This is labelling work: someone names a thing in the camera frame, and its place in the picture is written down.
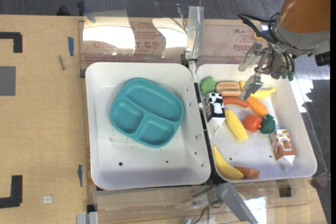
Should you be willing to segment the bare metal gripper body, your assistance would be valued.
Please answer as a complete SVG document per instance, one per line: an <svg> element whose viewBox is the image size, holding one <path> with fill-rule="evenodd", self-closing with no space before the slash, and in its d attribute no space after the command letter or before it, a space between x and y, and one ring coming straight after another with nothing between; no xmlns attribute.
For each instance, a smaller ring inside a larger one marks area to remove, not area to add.
<svg viewBox="0 0 336 224"><path fill-rule="evenodd" d="M270 46L260 51L261 59L256 67L256 76L270 75L273 79L291 78L291 56Z"/></svg>

